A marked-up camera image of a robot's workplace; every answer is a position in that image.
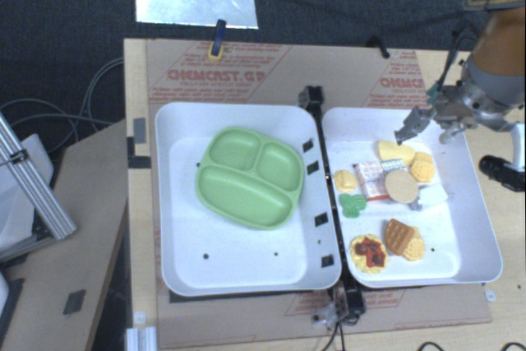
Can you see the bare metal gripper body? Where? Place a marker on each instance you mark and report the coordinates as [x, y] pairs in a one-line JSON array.
[[456, 104]]

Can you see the yellow round waffle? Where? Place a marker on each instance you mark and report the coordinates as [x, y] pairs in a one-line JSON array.
[[423, 167]]

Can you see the brown cardboard board red print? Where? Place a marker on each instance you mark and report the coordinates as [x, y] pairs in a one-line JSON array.
[[263, 70]]

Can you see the black cylinder on white bracket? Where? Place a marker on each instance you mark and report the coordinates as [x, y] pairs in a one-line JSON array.
[[503, 170]]

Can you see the beige round biscuit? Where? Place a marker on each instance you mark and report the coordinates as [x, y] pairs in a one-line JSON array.
[[401, 187]]

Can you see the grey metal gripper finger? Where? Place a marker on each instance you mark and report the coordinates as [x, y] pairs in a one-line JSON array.
[[413, 123], [450, 133]]

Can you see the yellow tart with red topping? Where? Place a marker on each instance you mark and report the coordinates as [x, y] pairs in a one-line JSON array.
[[368, 255]]

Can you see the orange and white packet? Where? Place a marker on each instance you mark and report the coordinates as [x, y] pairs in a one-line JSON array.
[[370, 181]]

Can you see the green broccoli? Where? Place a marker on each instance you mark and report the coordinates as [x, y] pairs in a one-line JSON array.
[[352, 205]]

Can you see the pale yellow cheese wedge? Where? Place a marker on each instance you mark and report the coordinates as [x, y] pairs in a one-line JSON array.
[[394, 152]]

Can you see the brown waffle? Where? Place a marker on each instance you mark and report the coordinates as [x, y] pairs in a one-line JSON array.
[[398, 236]]

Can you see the green divided plate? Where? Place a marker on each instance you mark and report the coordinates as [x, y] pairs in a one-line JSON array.
[[246, 189]]

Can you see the white plastic tray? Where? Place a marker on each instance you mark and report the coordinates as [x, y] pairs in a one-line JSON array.
[[246, 255], [464, 234]]

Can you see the yellow waffle piece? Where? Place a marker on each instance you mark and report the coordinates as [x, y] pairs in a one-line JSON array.
[[416, 248]]

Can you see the small yellow bread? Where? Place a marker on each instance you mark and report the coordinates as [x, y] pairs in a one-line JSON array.
[[345, 181]]

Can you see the thin black rod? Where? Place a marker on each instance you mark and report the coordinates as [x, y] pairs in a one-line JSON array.
[[328, 176]]

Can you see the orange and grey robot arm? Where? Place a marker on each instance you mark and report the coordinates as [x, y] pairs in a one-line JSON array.
[[501, 41]]

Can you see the small silver packet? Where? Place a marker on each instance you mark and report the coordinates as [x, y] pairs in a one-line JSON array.
[[393, 164]]

